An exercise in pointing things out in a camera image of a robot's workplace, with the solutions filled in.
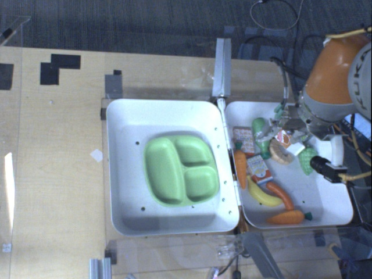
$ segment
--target transparent plastic panel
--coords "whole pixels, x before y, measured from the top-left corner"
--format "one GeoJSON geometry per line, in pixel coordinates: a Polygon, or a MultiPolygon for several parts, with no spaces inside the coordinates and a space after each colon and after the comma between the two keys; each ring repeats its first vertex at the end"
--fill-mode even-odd
{"type": "Polygon", "coordinates": [[[16,205],[22,87],[23,24],[29,17],[0,18],[0,277],[10,275],[16,205]]]}

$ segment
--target yellow banana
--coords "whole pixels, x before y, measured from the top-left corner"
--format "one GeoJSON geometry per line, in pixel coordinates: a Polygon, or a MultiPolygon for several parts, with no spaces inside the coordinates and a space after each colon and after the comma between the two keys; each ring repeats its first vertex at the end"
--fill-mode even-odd
{"type": "Polygon", "coordinates": [[[249,193],[256,201],[258,201],[262,205],[276,207],[283,203],[281,198],[265,193],[255,182],[253,182],[250,176],[247,176],[247,180],[249,193]]]}

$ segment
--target white cable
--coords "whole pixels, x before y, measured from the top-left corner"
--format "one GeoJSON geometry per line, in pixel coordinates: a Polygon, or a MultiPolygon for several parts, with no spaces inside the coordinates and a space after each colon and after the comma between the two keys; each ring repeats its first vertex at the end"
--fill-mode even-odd
{"type": "Polygon", "coordinates": [[[252,10],[253,10],[253,8],[254,8],[256,5],[264,3],[263,0],[258,0],[257,2],[255,2],[255,3],[251,6],[251,9],[249,10],[249,14],[251,15],[252,20],[253,20],[253,21],[254,21],[254,22],[255,22],[259,27],[261,27],[262,29],[269,30],[269,31],[287,31],[287,30],[290,30],[290,29],[292,29],[293,27],[295,27],[295,26],[297,25],[297,23],[298,23],[298,21],[299,21],[299,19],[300,19],[300,15],[301,15],[301,11],[302,11],[302,5],[303,5],[303,2],[304,2],[304,1],[305,1],[305,0],[301,0],[300,8],[299,8],[299,10],[298,10],[298,15],[297,15],[297,19],[296,19],[296,21],[295,21],[292,25],[290,25],[288,28],[284,28],[284,29],[267,28],[267,27],[261,25],[259,22],[257,22],[257,21],[255,20],[255,18],[253,17],[252,10]]]}

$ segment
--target orange sausage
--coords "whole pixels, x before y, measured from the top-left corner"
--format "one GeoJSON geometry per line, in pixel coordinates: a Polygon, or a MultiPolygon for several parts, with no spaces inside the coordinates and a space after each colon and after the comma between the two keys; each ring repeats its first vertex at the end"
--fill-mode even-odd
{"type": "Polygon", "coordinates": [[[237,177],[242,189],[246,187],[246,157],[243,151],[236,150],[234,152],[235,168],[237,177]]]}
{"type": "Polygon", "coordinates": [[[305,219],[305,215],[301,211],[292,210],[275,215],[266,221],[273,224],[299,224],[303,219],[305,219]]]}
{"type": "Polygon", "coordinates": [[[273,181],[267,182],[266,188],[270,190],[271,192],[275,193],[277,196],[279,196],[282,199],[286,210],[292,211],[295,209],[293,205],[293,201],[289,197],[289,195],[281,187],[275,184],[273,181]]]}

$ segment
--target dark floor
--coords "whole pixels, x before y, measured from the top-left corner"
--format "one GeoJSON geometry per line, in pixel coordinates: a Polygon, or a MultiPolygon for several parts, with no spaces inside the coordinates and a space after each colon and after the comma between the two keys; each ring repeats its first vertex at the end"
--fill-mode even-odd
{"type": "MultiPolygon", "coordinates": [[[[230,37],[234,58],[276,56],[306,77],[324,34],[371,24],[371,0],[305,0],[294,28],[269,31],[250,17],[256,1],[0,0],[0,30],[7,27],[5,16],[29,15],[26,47],[201,57],[214,57],[216,38],[230,37]]],[[[300,2],[269,0],[253,15],[267,28],[287,28],[300,2]]],[[[294,83],[296,90],[304,81],[294,83]]]]}

